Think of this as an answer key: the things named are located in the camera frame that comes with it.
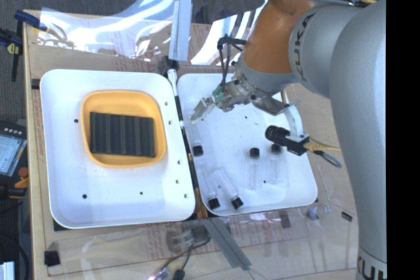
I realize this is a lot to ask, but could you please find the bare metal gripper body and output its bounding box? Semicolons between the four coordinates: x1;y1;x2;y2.
209;73;261;113

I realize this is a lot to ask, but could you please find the thin black and white rod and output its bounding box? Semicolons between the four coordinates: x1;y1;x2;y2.
167;68;208;220

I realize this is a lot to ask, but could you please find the clear bottle with black cap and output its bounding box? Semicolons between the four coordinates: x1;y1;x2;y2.
246;147;262;191
268;143;284;185
211;167;245;210
196;163;222;211
188;123;205;157

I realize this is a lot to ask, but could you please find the white plastic tray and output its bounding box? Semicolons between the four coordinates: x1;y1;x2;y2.
39;68;197;230
176;72;319;218

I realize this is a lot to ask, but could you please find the black ribbed rectangular block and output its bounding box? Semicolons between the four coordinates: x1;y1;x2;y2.
89;111;156;159

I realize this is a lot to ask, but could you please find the brown cardboard board red print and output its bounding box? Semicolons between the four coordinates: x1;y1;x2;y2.
22;9;359;280

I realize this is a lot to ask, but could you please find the black cylinder on white bracket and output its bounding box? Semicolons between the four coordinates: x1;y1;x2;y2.
264;104;311;157

